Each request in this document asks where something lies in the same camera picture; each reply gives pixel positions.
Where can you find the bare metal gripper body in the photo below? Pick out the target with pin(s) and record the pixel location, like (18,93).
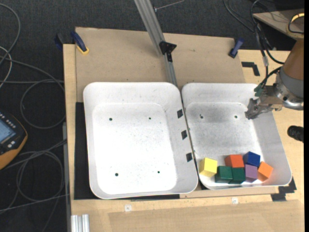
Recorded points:
(270,98)

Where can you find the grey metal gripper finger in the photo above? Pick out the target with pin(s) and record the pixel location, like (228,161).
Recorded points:
(250,107)
(258,110)

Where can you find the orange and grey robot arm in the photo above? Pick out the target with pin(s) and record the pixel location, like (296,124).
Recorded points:
(294,64)

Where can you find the white plastic tray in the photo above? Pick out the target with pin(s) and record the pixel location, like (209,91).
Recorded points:
(135,141)
(222,134)

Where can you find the blue cube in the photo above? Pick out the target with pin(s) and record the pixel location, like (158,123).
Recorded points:
(252,158)

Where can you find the red cube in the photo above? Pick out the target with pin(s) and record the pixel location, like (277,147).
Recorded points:
(235,161)

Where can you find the orange cube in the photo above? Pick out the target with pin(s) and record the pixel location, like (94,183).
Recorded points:
(265,171)

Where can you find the purple cube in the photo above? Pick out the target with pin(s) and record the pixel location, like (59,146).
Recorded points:
(251,172)

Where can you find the green cube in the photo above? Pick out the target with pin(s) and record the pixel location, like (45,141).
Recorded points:
(239,175)
(223,174)

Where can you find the yellow cube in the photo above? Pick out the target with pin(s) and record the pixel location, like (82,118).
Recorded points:
(208,166)

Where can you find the brown cardboard board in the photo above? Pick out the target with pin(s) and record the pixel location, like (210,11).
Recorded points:
(120,57)

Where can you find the black cylinder on white bracket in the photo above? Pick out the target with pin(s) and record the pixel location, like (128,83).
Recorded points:
(295,132)

